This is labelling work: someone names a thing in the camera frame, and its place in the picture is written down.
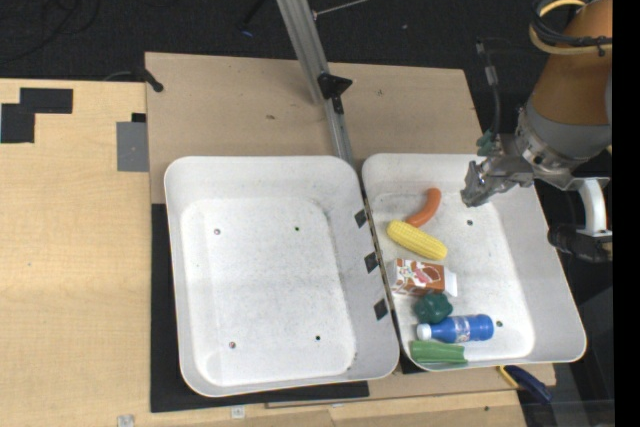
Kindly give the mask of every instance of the gray panel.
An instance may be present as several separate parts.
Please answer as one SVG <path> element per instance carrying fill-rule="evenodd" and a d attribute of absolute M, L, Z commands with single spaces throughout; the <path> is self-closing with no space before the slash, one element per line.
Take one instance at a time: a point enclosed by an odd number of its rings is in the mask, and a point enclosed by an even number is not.
<path fill-rule="evenodd" d="M 147 124 L 116 123 L 118 147 L 118 171 L 149 171 L 149 147 L 147 145 Z"/>

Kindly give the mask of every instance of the water bottle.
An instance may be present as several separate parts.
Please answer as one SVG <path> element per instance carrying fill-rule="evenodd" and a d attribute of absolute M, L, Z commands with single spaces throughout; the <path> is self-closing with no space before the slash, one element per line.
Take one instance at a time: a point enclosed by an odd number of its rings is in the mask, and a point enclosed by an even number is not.
<path fill-rule="evenodd" d="M 461 343 L 488 340 L 493 336 L 493 320 L 483 313 L 447 317 L 437 324 L 418 324 L 420 340 Z"/>

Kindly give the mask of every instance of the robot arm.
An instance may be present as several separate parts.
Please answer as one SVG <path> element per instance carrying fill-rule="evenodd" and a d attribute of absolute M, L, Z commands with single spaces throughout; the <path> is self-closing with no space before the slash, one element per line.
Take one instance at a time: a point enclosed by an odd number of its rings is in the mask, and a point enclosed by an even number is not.
<path fill-rule="evenodd" d="M 580 9 L 559 34 L 542 17 L 563 5 Z M 587 227 L 552 227 L 549 241 L 589 261 L 612 257 L 601 191 L 608 178 L 576 178 L 572 172 L 612 144 L 612 26 L 613 0 L 542 0 L 535 7 L 529 34 L 550 56 L 515 134 L 486 134 L 478 141 L 478 154 L 486 159 L 469 163 L 461 191 L 469 207 L 515 185 L 528 187 L 535 179 L 579 191 Z"/>

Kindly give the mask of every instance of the yellow cable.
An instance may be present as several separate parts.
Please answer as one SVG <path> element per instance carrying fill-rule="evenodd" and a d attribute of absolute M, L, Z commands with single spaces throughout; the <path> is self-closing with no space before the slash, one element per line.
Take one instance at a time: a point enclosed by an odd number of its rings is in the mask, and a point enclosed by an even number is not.
<path fill-rule="evenodd" d="M 515 381 L 513 377 L 509 375 L 509 373 L 504 369 L 504 365 L 498 366 L 498 372 L 514 388 L 520 388 L 520 385 Z"/>
<path fill-rule="evenodd" d="M 556 0 L 547 4 L 542 9 L 540 9 L 540 16 L 546 15 L 549 11 L 560 7 L 560 6 L 585 6 L 586 2 L 582 0 Z M 529 25 L 529 38 L 531 42 L 543 52 L 548 54 L 558 54 L 558 55 L 580 55 L 580 54 L 589 54 L 593 52 L 600 52 L 600 50 L 604 50 L 605 52 L 609 50 L 613 50 L 613 43 L 609 43 L 607 45 L 591 45 L 588 47 L 557 47 L 554 45 L 548 45 L 543 42 L 539 37 L 536 31 L 533 28 L 533 25 Z"/>

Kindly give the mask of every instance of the white tray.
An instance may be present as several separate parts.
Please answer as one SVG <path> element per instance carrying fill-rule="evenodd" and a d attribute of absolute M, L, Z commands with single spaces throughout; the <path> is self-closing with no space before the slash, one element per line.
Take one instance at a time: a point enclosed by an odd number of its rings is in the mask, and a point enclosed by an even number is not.
<path fill-rule="evenodd" d="M 185 157 L 165 174 L 180 368 L 220 397 L 388 375 L 399 346 L 353 169 Z"/>
<path fill-rule="evenodd" d="M 429 187 L 442 191 L 435 216 L 421 229 L 439 238 L 447 257 L 439 263 L 458 275 L 453 315 L 486 313 L 501 327 L 493 338 L 467 342 L 468 367 L 569 362 L 586 349 L 586 336 L 535 189 L 516 187 L 468 208 L 460 198 L 475 155 L 379 154 L 362 176 L 385 267 L 396 258 L 420 259 L 393 242 L 386 226 L 420 210 Z M 409 355 L 416 339 L 416 298 L 395 295 L 401 343 Z M 418 365 L 451 370 L 459 365 Z"/>

